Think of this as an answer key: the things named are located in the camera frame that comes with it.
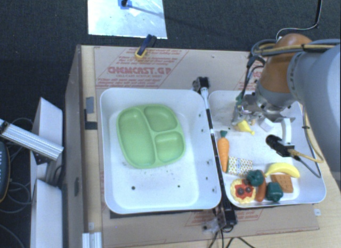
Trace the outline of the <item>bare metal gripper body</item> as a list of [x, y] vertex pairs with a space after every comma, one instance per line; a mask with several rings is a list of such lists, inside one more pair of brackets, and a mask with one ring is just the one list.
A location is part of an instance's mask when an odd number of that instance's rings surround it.
[[242, 113], [242, 121], [247, 120], [247, 115], [257, 113], [258, 118], [267, 118], [271, 122], [279, 123], [283, 118], [286, 118], [282, 112], [290, 108], [294, 103], [292, 97], [280, 96], [279, 103], [274, 104], [264, 98], [259, 93], [238, 95], [238, 108]]

